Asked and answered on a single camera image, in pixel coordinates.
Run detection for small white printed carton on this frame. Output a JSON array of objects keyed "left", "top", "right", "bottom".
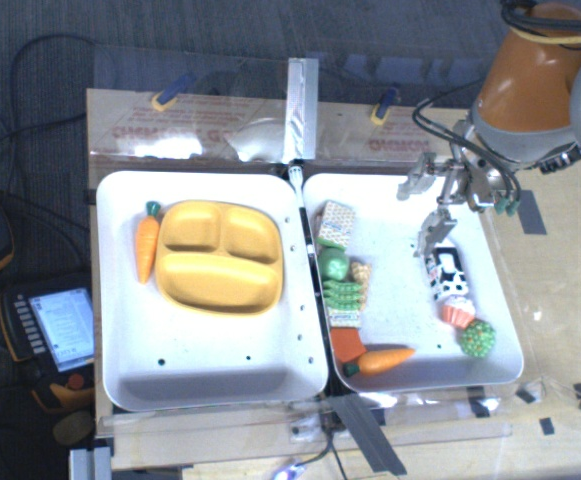
[{"left": 327, "top": 307, "right": 364, "bottom": 329}]

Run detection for black and white cow carton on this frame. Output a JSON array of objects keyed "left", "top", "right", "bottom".
[{"left": 424, "top": 245, "right": 471, "bottom": 302}]

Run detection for orange carrot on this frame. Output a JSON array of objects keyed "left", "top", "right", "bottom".
[
  {"left": 342, "top": 347, "right": 417, "bottom": 379},
  {"left": 134, "top": 200, "right": 163, "bottom": 285}
]

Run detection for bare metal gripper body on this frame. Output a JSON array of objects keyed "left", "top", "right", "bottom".
[{"left": 436, "top": 146, "right": 510, "bottom": 215}]

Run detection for green ball with orange dots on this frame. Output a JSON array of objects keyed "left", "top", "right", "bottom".
[{"left": 459, "top": 318, "right": 497, "bottom": 360}]

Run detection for green pea pods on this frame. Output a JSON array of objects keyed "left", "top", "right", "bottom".
[{"left": 321, "top": 278, "right": 364, "bottom": 312}]

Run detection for white plastic tray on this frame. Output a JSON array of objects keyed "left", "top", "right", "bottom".
[
  {"left": 95, "top": 170, "right": 330, "bottom": 413},
  {"left": 302, "top": 172, "right": 525, "bottom": 394}
]

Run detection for yellow divided plate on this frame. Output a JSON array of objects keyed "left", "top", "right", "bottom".
[{"left": 154, "top": 199, "right": 286, "bottom": 318}]

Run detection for green apple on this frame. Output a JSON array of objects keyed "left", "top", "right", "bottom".
[{"left": 317, "top": 246, "right": 352, "bottom": 283}]

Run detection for yellow waffle cone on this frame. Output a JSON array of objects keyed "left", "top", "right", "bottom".
[{"left": 349, "top": 261, "right": 373, "bottom": 309}]

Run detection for orange block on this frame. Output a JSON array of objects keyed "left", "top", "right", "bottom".
[{"left": 329, "top": 326, "right": 369, "bottom": 365}]

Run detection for white patterned carton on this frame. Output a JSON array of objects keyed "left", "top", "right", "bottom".
[{"left": 316, "top": 200, "right": 358, "bottom": 247}]

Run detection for pink cupcake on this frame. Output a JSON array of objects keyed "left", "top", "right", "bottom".
[{"left": 440, "top": 295, "right": 478, "bottom": 331}]

